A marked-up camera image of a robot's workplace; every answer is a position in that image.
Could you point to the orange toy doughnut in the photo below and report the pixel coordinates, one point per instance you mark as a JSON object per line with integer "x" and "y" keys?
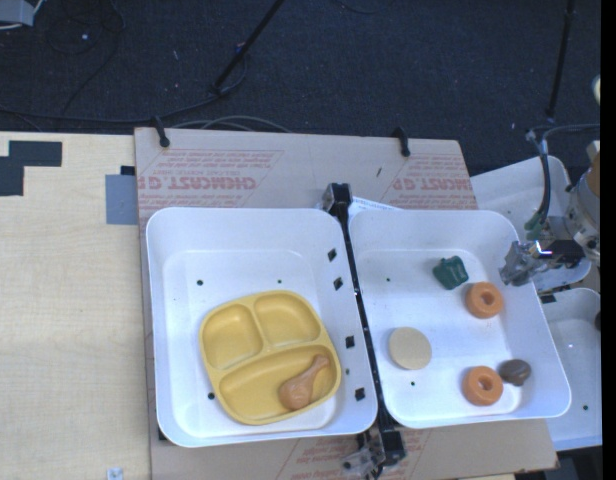
{"x": 470, "y": 395}
{"x": 475, "y": 308}

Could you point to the tan toy chicken drumstick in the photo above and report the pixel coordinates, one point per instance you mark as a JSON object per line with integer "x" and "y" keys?
{"x": 300, "y": 388}

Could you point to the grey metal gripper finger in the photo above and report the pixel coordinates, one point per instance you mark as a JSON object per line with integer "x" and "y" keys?
{"x": 513, "y": 270}
{"x": 524, "y": 250}

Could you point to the brown cardboard board red print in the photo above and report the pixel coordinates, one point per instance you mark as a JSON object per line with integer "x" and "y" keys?
{"x": 228, "y": 178}

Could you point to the yellow divided plate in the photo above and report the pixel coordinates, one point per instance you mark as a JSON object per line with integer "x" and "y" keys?
{"x": 238, "y": 333}

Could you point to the thin black rod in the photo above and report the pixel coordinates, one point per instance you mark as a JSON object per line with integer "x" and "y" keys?
{"x": 360, "y": 308}

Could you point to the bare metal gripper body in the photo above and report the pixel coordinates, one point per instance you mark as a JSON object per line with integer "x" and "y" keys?
{"x": 563, "y": 254}

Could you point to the beige round biscuit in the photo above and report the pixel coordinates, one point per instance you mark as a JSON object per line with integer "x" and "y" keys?
{"x": 409, "y": 348}

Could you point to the green toy bell pepper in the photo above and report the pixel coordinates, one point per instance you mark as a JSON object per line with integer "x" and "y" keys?
{"x": 450, "y": 273}

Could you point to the brown toy mushroom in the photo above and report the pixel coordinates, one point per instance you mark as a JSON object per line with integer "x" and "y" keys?
{"x": 514, "y": 372}

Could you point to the white paper sheet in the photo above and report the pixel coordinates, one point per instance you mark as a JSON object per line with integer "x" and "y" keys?
{"x": 373, "y": 204}

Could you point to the white plastic tray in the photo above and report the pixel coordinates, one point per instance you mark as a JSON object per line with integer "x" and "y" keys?
{"x": 453, "y": 348}
{"x": 238, "y": 248}
{"x": 508, "y": 188}
{"x": 578, "y": 368}

